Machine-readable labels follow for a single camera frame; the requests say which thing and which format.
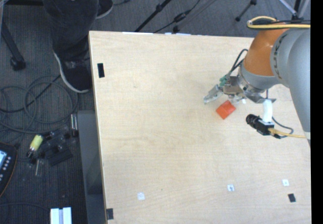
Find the black sneaker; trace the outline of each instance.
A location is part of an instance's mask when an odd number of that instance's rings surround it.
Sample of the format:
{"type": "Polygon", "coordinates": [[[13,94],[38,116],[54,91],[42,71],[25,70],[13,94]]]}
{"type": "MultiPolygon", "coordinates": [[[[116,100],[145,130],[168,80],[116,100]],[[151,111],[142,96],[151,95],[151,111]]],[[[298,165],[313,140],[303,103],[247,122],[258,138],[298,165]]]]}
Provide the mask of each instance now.
{"type": "Polygon", "coordinates": [[[65,84],[75,92],[88,92],[92,87],[92,82],[84,60],[64,61],[59,59],[55,53],[54,56],[60,65],[61,77],[65,84]]]}
{"type": "Polygon", "coordinates": [[[101,19],[108,15],[113,7],[112,0],[99,0],[99,9],[97,11],[96,19],[101,19]]]}

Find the gray carpet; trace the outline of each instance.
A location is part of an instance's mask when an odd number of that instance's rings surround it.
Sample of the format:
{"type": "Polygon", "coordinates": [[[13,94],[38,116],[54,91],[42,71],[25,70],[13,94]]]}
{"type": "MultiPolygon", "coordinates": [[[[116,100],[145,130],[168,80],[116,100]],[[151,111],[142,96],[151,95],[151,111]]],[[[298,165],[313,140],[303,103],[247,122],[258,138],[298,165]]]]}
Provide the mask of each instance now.
{"type": "MultiPolygon", "coordinates": [[[[113,0],[116,4],[123,0],[113,0]]],[[[97,20],[93,30],[101,31],[135,31],[154,11],[158,4],[165,0],[132,0],[115,5],[112,12],[105,18],[97,20]]],[[[172,0],[148,22],[141,32],[154,32],[173,21],[173,18],[194,6],[198,0],[172,0]]],[[[201,0],[197,8],[209,0],[201,0]]],[[[194,20],[187,22],[181,33],[216,36],[254,37],[257,33],[246,27],[246,21],[256,16],[270,16],[279,20],[290,20],[291,13],[278,0],[258,0],[242,17],[240,22],[235,18],[249,4],[250,0],[216,0],[194,20]]],[[[294,7],[295,0],[286,0],[294,7]]],[[[304,19],[310,19],[310,5],[304,13],[304,19]]],[[[49,81],[59,74],[57,62],[51,49],[51,38],[43,7],[4,6],[4,20],[26,61],[26,69],[13,71],[10,67],[10,52],[1,39],[0,44],[0,107],[9,110],[23,107],[26,90],[37,80],[32,92],[37,94],[49,81]]],[[[174,24],[160,31],[172,32],[174,24]]],[[[0,120],[10,126],[19,128],[28,126],[30,116],[37,112],[29,130],[39,131],[54,129],[67,123],[65,116],[77,103],[76,110],[94,110],[92,91],[76,95],[70,92],[60,79],[39,98],[30,112],[21,111],[15,114],[0,114],[0,120]]],[[[33,134],[24,134],[0,125],[0,141],[12,145],[20,145],[19,161],[14,176],[0,198],[3,203],[21,203],[11,206],[0,206],[0,223],[14,224],[45,224],[48,223],[48,212],[45,208],[72,207],[73,223],[86,224],[86,209],[83,192],[81,155],[78,143],[69,143],[73,155],[55,166],[45,162],[43,175],[34,176],[34,170],[27,172],[26,152],[33,134]]]]}

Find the pants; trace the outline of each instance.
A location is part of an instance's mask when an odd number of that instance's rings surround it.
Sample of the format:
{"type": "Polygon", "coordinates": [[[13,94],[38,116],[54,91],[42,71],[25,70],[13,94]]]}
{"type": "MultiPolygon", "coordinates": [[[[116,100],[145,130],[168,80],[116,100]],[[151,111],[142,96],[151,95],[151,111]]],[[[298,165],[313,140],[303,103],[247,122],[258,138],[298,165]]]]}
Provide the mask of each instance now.
{"type": "Polygon", "coordinates": [[[88,32],[98,11],[98,0],[42,0],[49,17],[52,48],[63,60],[84,58],[88,32]]]}

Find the person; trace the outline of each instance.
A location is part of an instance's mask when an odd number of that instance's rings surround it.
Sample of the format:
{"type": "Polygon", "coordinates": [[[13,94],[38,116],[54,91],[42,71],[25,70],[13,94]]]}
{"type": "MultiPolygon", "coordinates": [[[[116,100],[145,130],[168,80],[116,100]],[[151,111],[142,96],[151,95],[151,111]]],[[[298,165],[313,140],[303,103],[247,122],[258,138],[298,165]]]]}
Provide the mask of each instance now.
{"type": "Polygon", "coordinates": [[[91,88],[84,62],[88,52],[88,32],[94,21],[107,15],[112,0],[42,0],[49,16],[54,56],[65,84],[75,92],[91,88]]]}

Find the wooden table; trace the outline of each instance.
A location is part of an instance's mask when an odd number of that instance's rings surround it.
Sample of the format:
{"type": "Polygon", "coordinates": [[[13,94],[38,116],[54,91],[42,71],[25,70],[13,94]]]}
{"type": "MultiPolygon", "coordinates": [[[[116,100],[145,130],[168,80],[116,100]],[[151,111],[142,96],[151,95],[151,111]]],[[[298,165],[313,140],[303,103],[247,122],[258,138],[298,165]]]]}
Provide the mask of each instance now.
{"type": "MultiPolygon", "coordinates": [[[[225,120],[216,109],[226,95],[203,103],[252,38],[91,31],[89,40],[109,224],[311,223],[307,140],[257,133],[245,118],[263,108],[250,100],[225,120]]],[[[276,120],[302,135],[289,90],[269,95],[276,120]]]]}

